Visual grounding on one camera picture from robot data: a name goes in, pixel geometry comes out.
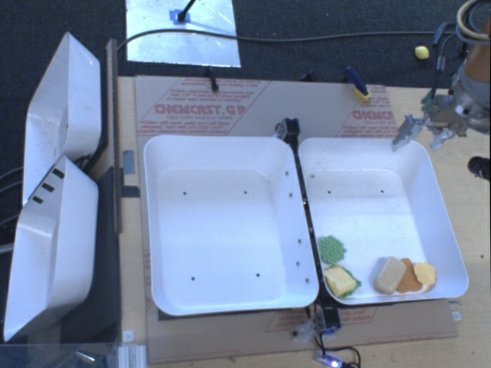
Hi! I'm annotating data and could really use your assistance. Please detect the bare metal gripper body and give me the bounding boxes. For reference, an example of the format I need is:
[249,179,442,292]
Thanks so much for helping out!
[426,90,491,134]

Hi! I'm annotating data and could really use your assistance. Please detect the white plastic tray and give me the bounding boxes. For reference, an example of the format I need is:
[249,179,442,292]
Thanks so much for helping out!
[143,133,321,317]
[298,136,470,307]
[21,31,103,206]
[2,155,100,343]

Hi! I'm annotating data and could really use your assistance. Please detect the thin black and white rod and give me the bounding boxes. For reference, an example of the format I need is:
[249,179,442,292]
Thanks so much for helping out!
[289,138,330,311]

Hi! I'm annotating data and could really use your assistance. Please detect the green grapes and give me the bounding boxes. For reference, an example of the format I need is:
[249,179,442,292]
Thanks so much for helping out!
[317,235,348,265]

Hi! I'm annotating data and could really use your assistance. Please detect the yellow biscuit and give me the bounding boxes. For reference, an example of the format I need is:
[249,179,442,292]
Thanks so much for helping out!
[413,262,438,287]

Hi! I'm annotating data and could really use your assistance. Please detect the tan bread slice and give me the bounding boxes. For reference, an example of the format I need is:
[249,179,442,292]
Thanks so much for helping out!
[373,255,407,295]

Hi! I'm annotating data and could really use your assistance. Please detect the orange-brown biscuit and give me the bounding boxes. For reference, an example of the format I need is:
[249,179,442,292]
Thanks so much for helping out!
[395,258,423,295]

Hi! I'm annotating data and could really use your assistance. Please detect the yellow and green sandwich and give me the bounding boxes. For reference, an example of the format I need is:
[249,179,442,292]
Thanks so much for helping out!
[323,264,362,299]

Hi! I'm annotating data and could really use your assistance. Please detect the brown cardboard board red print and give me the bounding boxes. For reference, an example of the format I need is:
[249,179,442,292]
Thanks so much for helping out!
[133,75,460,365]

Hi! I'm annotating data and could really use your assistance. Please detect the black cylinder on white bracket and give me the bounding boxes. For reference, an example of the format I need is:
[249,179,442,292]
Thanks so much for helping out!
[467,156,491,180]

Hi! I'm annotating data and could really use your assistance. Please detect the black block with thin wires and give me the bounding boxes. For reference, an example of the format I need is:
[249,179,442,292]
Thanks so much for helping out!
[275,117,302,142]
[313,304,342,332]

